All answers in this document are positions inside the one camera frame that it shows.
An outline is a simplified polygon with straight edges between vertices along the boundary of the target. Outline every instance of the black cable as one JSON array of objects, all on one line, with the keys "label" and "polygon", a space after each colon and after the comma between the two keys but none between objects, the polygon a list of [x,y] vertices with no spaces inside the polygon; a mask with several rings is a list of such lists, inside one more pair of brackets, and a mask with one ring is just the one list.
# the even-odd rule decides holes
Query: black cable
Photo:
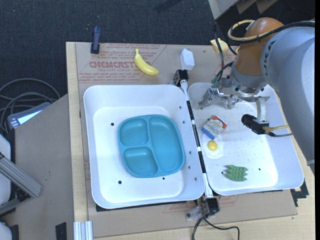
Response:
[{"label": "black cable", "polygon": [[[10,81],[0,87],[0,93],[5,88],[7,88],[13,84],[16,84],[17,82],[37,82],[37,83],[40,83],[46,87],[49,87],[49,89],[51,89],[54,92],[55,96],[58,99],[60,98],[58,91],[52,85],[48,84],[47,82],[45,82],[43,80],[36,79],[36,78],[18,78],[18,79],[12,80],[12,81]],[[0,133],[1,134],[8,132],[6,125],[5,125],[5,117],[6,117],[6,114],[12,115],[14,113],[14,109],[16,109],[16,108],[33,108],[36,104],[35,102],[49,101],[50,103],[53,103],[57,100],[55,98],[51,98],[46,95],[40,94],[38,92],[33,92],[33,91],[22,93],[17,97],[9,97],[9,96],[0,94],[0,99],[8,101],[8,104],[4,108],[0,109],[0,112],[1,112]]]},{"label": "black cable", "polygon": [[[22,82],[22,81],[32,81],[32,82],[38,82],[40,84],[43,84],[47,87],[49,87],[54,93],[55,95],[57,96],[57,98],[59,99],[60,98],[60,94],[58,93],[58,91],[50,84],[48,84],[47,82],[45,81],[42,81],[42,80],[39,80],[39,79],[36,79],[36,78],[19,78],[19,79],[15,79],[15,80],[12,80],[8,83],[6,83],[5,85],[3,85],[1,88],[0,88],[0,93],[8,86],[14,84],[14,83],[17,83],[17,82]],[[3,98],[5,100],[8,100],[8,101],[11,101],[13,98],[12,97],[8,97],[8,96],[5,96],[5,95],[2,95],[0,94],[0,98]],[[25,99],[24,100],[25,102],[30,102],[30,101],[35,101],[35,100],[27,100]]]},{"label": "black cable", "polygon": [[216,45],[218,47],[219,54],[220,54],[221,69],[223,69],[223,67],[225,66],[225,60],[224,60],[224,54],[223,54],[223,51],[222,51],[222,48],[221,48],[221,45],[219,42],[218,34],[217,34],[217,25],[218,24],[215,22],[212,30],[213,30],[214,39],[215,39],[215,42],[216,42]]},{"label": "black cable", "polygon": [[240,240],[240,229],[237,226],[230,226],[230,227],[218,227],[213,224],[211,224],[206,218],[203,218],[203,220],[208,223],[211,227],[217,229],[217,230],[231,230],[236,229],[238,231],[238,237],[237,240]]},{"label": "black cable", "polygon": [[191,234],[191,239],[195,240],[195,234],[196,234],[196,230],[198,228],[198,226],[200,225],[201,221],[204,219],[204,217],[201,217],[200,219],[198,219],[198,221],[196,222],[196,224],[194,225],[192,234]]},{"label": "black cable", "polygon": [[12,98],[11,101],[6,105],[6,107],[3,109],[3,112],[2,112],[2,115],[1,115],[1,118],[0,118],[0,130],[1,130],[1,133],[5,133],[7,131],[7,129],[4,127],[4,122],[5,122],[5,115],[6,115],[6,112],[9,108],[12,108],[12,105],[20,98],[22,97],[25,97],[25,96],[38,96],[38,97],[42,97],[43,99],[45,100],[48,100],[50,103],[53,103],[54,100],[45,96],[45,95],[42,95],[40,93],[37,93],[37,92],[26,92],[26,93],[23,93],[23,94],[20,94],[19,96],[15,97],[15,98]]},{"label": "black cable", "polygon": [[192,231],[192,234],[191,234],[191,239],[192,240],[195,240],[195,234],[196,234],[196,231],[197,231],[197,228],[198,226],[200,225],[201,221],[204,220],[206,223],[208,223],[211,227],[217,229],[217,230],[231,230],[231,229],[236,229],[238,234],[237,234],[237,240],[240,240],[240,229],[237,227],[237,226],[230,226],[230,227],[218,227],[218,226],[215,226],[213,224],[211,224],[207,219],[206,219],[206,216],[203,216],[201,217],[197,222],[196,224],[194,225],[193,227],[193,231]]},{"label": "black cable", "polygon": [[227,67],[231,67],[231,65],[232,65],[233,63],[234,63],[234,62],[231,61],[231,62],[229,62],[228,64],[224,65],[223,68],[221,68],[220,71],[216,74],[216,77],[217,77],[217,81],[218,81],[218,82],[221,80],[224,70],[225,70]]},{"label": "black cable", "polygon": [[222,28],[220,27],[220,25],[218,23],[216,23],[216,25],[219,27],[222,35],[223,35],[223,39],[225,40],[226,42],[226,45],[228,46],[229,50],[234,54],[234,55],[237,55],[237,53],[235,52],[235,50],[231,47],[230,43],[229,43],[229,39],[227,38],[225,32],[222,30]]},{"label": "black cable", "polygon": [[[233,24],[232,27],[230,28],[230,34],[231,36],[233,36],[233,30],[235,29],[234,28],[234,25],[236,24]],[[300,21],[300,22],[293,22],[293,23],[289,23],[289,24],[286,24],[286,25],[283,25],[283,26],[280,26],[274,30],[271,30],[269,31],[268,33],[265,33],[264,35],[257,35],[256,38],[253,38],[253,39],[249,39],[249,40],[234,40],[231,38],[231,40],[237,44],[248,44],[248,43],[253,43],[253,42],[260,42],[261,39],[263,38],[266,38],[274,33],[277,33],[277,32],[280,32],[282,30],[285,30],[285,29],[288,29],[288,28],[293,28],[293,27],[313,27],[315,28],[316,27],[316,23],[314,21]]]},{"label": "black cable", "polygon": [[273,132],[268,133],[271,137],[287,137],[293,135],[293,133],[287,133],[287,134],[274,134]]}]

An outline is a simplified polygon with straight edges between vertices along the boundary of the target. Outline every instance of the black wire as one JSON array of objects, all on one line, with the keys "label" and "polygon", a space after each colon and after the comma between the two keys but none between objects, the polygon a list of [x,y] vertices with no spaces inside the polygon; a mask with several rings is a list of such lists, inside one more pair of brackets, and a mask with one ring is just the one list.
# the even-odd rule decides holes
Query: black wire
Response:
[{"label": "black wire", "polygon": [[194,225],[194,228],[193,228],[193,231],[192,231],[192,234],[191,234],[191,239],[192,240],[195,240],[195,234],[196,234],[196,230],[198,228],[198,226],[200,225],[201,221],[204,219],[204,217],[201,217],[197,222],[196,224]]},{"label": "black wire", "polygon": [[[17,82],[22,82],[22,81],[32,81],[32,82],[38,82],[38,83],[41,83],[47,87],[49,87],[54,93],[55,95],[57,96],[57,98],[59,99],[60,98],[60,94],[58,93],[58,91],[50,84],[48,84],[47,82],[45,81],[42,81],[42,80],[39,80],[39,79],[36,79],[36,78],[19,78],[19,79],[15,79],[15,80],[12,80],[8,83],[6,83],[5,85],[3,85],[1,88],[0,88],[0,93],[8,86],[14,84],[14,83],[17,83]],[[8,96],[5,96],[5,95],[2,95],[0,94],[0,98],[3,98],[5,100],[8,100],[8,101],[11,101],[13,98],[12,97],[8,97]],[[25,102],[30,102],[30,101],[35,101],[33,99],[25,99],[23,100]]]},{"label": "black wire", "polygon": [[195,240],[195,234],[196,234],[196,231],[197,231],[197,228],[198,226],[200,225],[201,221],[204,220],[206,223],[208,223],[211,227],[217,229],[217,230],[231,230],[231,229],[236,229],[238,234],[237,234],[237,240],[240,240],[240,229],[237,227],[237,226],[230,226],[230,227],[218,227],[218,226],[215,226],[213,224],[211,224],[207,219],[206,219],[206,216],[203,216],[201,217],[197,222],[196,224],[194,225],[193,227],[193,231],[192,231],[192,234],[191,234],[191,239],[192,240]]},{"label": "black wire", "polygon": [[238,231],[238,237],[237,239],[240,240],[240,229],[237,227],[237,226],[230,226],[230,227],[218,227],[218,226],[215,226],[213,224],[211,224],[206,218],[203,218],[204,221],[206,223],[208,223],[211,227],[214,227],[215,229],[217,230],[231,230],[231,229],[236,229]]},{"label": "black wire", "polygon": [[[233,27],[236,24],[233,24],[232,27],[231,27],[231,32],[230,32],[231,35],[233,35],[233,30],[234,30]],[[316,27],[316,23],[313,22],[313,21],[293,22],[293,23],[289,23],[289,24],[280,26],[280,27],[278,27],[278,28],[276,28],[274,30],[271,30],[268,33],[264,34],[263,36],[257,35],[256,38],[251,39],[251,40],[233,40],[233,39],[231,39],[231,40],[233,42],[237,43],[237,44],[248,44],[248,43],[253,43],[253,42],[260,42],[260,40],[263,39],[263,38],[266,38],[266,37],[268,37],[268,36],[270,36],[270,35],[272,35],[274,33],[280,32],[280,31],[288,29],[288,28],[293,28],[293,27],[313,27],[313,28],[315,28]]]},{"label": "black wire", "polygon": [[227,38],[225,32],[222,30],[222,28],[220,27],[220,25],[216,22],[216,25],[219,27],[222,35],[223,35],[223,39],[225,40],[226,42],[226,45],[228,46],[229,50],[234,54],[234,55],[237,55],[237,53],[235,52],[235,50],[231,47],[230,43],[229,43],[229,39]]},{"label": "black wire", "polygon": [[9,108],[12,108],[13,104],[15,104],[15,102],[22,98],[22,97],[25,97],[25,96],[38,96],[38,97],[42,97],[44,100],[48,100],[50,103],[53,103],[54,100],[45,96],[45,95],[42,95],[40,93],[37,93],[37,92],[26,92],[26,93],[23,93],[23,94],[20,94],[19,96],[11,99],[11,101],[6,105],[5,108],[3,108],[3,112],[2,112],[2,115],[1,115],[1,118],[0,118],[0,131],[1,133],[5,133],[7,131],[7,129],[4,127],[5,125],[5,115],[6,115],[6,112]]},{"label": "black wire", "polygon": [[224,70],[225,70],[227,67],[231,67],[231,65],[232,65],[233,63],[234,63],[234,62],[231,61],[231,62],[229,62],[228,64],[224,65],[224,67],[221,68],[220,71],[216,74],[216,77],[217,77],[217,81],[218,81],[218,82],[221,80]]},{"label": "black wire", "polygon": [[[32,106],[32,105],[15,105],[15,108],[29,108],[29,109],[31,109],[33,107],[34,106]],[[6,109],[5,107],[0,108],[0,112],[4,111],[5,109]]]},{"label": "black wire", "polygon": [[293,135],[293,133],[287,133],[287,134],[274,134],[273,132],[268,133],[271,137],[287,137]]},{"label": "black wire", "polygon": [[220,59],[221,59],[221,69],[218,72],[218,74],[221,74],[221,76],[222,76],[222,72],[223,72],[223,70],[225,68],[225,60],[224,60],[224,54],[223,54],[223,51],[222,51],[222,48],[221,48],[221,45],[220,45],[220,42],[219,42],[219,38],[218,38],[218,35],[217,35],[217,25],[218,24],[216,22],[213,25],[213,34],[214,34],[214,39],[215,39],[216,45],[218,47],[219,55],[220,55]]}]

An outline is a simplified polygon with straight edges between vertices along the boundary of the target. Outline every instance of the black clip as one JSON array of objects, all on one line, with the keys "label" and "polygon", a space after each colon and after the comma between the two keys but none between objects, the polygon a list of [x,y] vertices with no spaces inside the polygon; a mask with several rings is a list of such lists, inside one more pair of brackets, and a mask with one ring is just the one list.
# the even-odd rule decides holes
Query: black clip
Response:
[{"label": "black clip", "polygon": [[99,54],[100,44],[99,39],[101,35],[101,28],[96,26],[92,32],[92,44],[91,44],[91,53]]}]

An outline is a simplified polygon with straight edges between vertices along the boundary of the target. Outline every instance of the black connector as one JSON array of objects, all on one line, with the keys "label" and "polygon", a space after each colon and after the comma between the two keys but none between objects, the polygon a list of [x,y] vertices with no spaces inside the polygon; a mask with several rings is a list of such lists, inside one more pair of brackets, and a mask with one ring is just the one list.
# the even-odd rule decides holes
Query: black connector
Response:
[{"label": "black connector", "polygon": [[173,83],[175,86],[180,87],[181,80],[189,80],[188,70],[186,69],[177,69],[173,76]]},{"label": "black connector", "polygon": [[100,44],[99,39],[101,35],[101,28],[96,26],[92,32],[92,44],[91,44],[91,53],[99,54]]},{"label": "black connector", "polygon": [[263,127],[268,127],[267,121],[258,121],[256,117],[250,114],[244,114],[241,118],[241,122],[248,128],[250,128],[256,134],[265,134],[266,131]]},{"label": "black connector", "polygon": [[219,203],[217,198],[208,198],[206,200],[209,208],[209,214],[208,215],[215,215],[217,212],[220,211]]}]

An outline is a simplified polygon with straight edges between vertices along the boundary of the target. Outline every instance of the cardboard sheet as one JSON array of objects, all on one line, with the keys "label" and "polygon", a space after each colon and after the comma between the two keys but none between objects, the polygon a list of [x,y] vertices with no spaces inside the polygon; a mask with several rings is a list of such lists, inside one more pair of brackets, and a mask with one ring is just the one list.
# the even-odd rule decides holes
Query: cardboard sheet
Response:
[{"label": "cardboard sheet", "polygon": [[[90,53],[90,43],[77,42],[75,45],[87,208],[89,219],[93,222],[94,237],[193,227],[196,222],[186,219],[186,211],[195,206],[193,200],[114,210],[101,210],[97,207],[91,193],[83,95],[86,89],[93,85],[168,84],[173,80],[176,70],[181,69],[180,53],[184,48],[193,52],[195,62],[195,67],[188,72],[189,86],[192,83],[209,82],[221,68],[219,54],[210,45],[102,43],[99,54]],[[136,48],[139,48],[147,63],[160,71],[159,75],[146,75],[135,66]],[[225,64],[233,59],[231,52],[224,54]],[[210,219],[214,224],[291,216],[297,213],[290,190],[216,198],[220,211]]]}]

